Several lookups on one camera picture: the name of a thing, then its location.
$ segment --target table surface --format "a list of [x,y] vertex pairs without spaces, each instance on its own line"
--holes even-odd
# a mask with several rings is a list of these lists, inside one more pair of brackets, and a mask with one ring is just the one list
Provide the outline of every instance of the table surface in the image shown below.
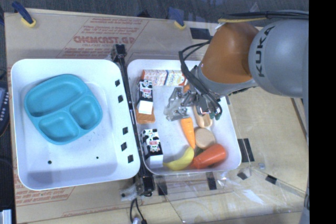
[[[201,33],[201,38],[213,36],[217,26],[185,22],[187,27],[180,30],[171,20],[28,11],[37,22],[34,28],[24,25],[19,14],[5,14],[8,70],[27,58],[105,59],[115,43],[125,44],[127,63],[134,59],[178,59],[181,48],[205,41],[195,33]],[[190,59],[201,60],[205,50]],[[241,145],[241,165],[211,175],[154,176],[153,195],[138,197],[148,223],[241,223],[242,218],[244,223],[298,222],[308,178],[302,103],[261,88],[233,94],[228,100]],[[122,199],[120,191],[131,187],[132,179],[30,190],[18,178],[13,131],[12,141],[17,223],[130,222],[131,202]],[[139,216],[135,207],[132,212],[133,217]]]

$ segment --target banana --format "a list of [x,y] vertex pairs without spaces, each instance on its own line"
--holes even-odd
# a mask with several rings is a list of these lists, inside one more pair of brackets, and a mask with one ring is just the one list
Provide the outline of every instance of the banana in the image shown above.
[[174,171],[182,170],[193,161],[194,154],[194,149],[190,146],[186,149],[181,158],[169,163],[163,163],[163,165]]

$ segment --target white tray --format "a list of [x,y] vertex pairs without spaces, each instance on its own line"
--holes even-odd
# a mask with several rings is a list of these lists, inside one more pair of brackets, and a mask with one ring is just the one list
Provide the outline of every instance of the white tray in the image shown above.
[[[186,61],[189,69],[199,64],[199,61]],[[163,70],[180,70],[181,63],[177,60],[143,60],[137,59],[128,65],[127,72],[129,83],[132,91],[133,105],[136,97],[136,87],[140,80],[143,69],[163,69]],[[163,162],[170,162],[181,157],[188,148],[189,144],[185,138],[180,121],[168,121],[163,114],[164,107],[168,104],[174,87],[172,86],[154,86],[153,87],[153,107],[155,115],[155,123],[139,124],[137,123],[138,131],[141,133],[144,129],[157,129],[163,152]],[[211,168],[205,169],[186,169],[173,171],[167,167],[151,168],[146,165],[147,169],[156,175],[172,175],[185,173],[212,172],[218,170],[231,170],[237,168],[241,161],[237,136],[232,123],[231,115],[225,98],[222,98],[220,105],[223,109],[222,116],[218,121],[214,119],[211,127],[208,129],[215,135],[216,142],[224,146],[227,150],[227,159]],[[196,119],[191,108],[188,108],[188,114],[194,122],[194,127],[197,127]]]
[[[32,87],[64,73],[77,75],[87,84],[102,107],[103,118],[81,138],[55,145],[44,139],[28,118],[24,97]],[[27,188],[43,190],[101,183],[137,174],[140,157],[121,72],[115,63],[24,59],[13,65],[11,80],[18,175]]]

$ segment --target blue plate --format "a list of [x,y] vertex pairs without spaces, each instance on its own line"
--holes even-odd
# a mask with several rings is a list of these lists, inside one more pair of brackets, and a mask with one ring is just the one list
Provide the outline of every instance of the blue plate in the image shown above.
[[53,77],[32,88],[25,96],[24,107],[42,136],[58,145],[80,138],[102,119],[98,100],[72,74]]

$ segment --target bottle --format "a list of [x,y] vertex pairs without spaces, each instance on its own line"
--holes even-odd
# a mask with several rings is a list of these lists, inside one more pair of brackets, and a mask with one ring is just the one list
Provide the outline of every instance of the bottle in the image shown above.
[[227,157],[226,150],[218,143],[207,148],[205,151],[194,157],[190,168],[202,169],[209,165],[225,160]]

